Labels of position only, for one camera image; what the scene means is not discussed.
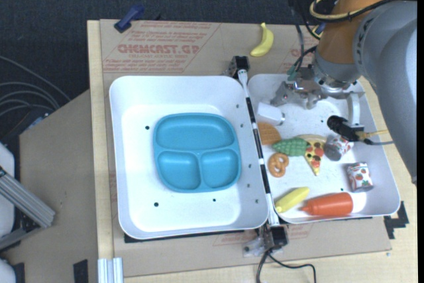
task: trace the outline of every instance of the blue plate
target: blue plate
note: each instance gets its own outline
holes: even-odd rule
[[[232,186],[240,177],[239,142],[233,126],[210,113],[168,115],[153,132],[156,169],[177,192],[211,192]]]

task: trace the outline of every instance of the pizza slice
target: pizza slice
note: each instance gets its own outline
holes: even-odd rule
[[[321,168],[321,160],[324,156],[325,137],[319,135],[300,135],[298,137],[307,142],[305,159],[311,167],[313,174],[318,176]]]

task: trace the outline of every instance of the strawberry print can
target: strawberry print can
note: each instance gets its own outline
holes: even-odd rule
[[[354,192],[364,192],[374,187],[368,165],[365,162],[351,164],[347,168],[347,174],[350,186]]]
[[[340,160],[351,148],[353,142],[349,142],[342,136],[334,136],[327,140],[324,145],[324,153],[328,159],[338,161]]]

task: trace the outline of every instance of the yellow banana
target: yellow banana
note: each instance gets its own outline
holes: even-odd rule
[[[259,45],[250,52],[252,57],[264,56],[271,50],[272,44],[274,43],[274,33],[266,27],[265,23],[262,23],[260,26],[262,27],[262,40]]]
[[[279,213],[286,212],[296,204],[303,201],[308,194],[309,188],[307,186],[293,190],[275,203],[276,211]]]

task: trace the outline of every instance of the donut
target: donut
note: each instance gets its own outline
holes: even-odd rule
[[[289,157],[284,153],[274,153],[268,160],[268,170],[274,177],[282,177],[286,173]]]

